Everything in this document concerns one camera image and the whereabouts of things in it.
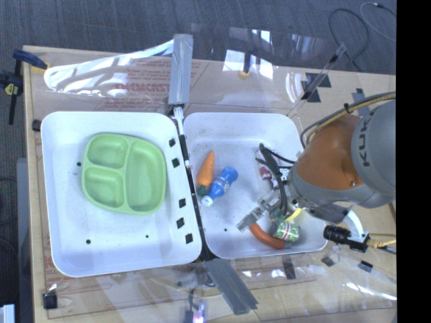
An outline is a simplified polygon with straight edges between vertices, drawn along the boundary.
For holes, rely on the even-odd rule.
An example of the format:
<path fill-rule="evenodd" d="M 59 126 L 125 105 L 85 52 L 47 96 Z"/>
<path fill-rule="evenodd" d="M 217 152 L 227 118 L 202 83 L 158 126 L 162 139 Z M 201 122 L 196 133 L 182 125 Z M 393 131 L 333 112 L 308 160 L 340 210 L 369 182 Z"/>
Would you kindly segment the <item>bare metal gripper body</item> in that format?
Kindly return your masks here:
<path fill-rule="evenodd" d="M 271 200 L 272 219 L 291 219 L 297 211 L 297 206 L 289 199 L 285 186 L 276 188 L 274 198 Z"/>

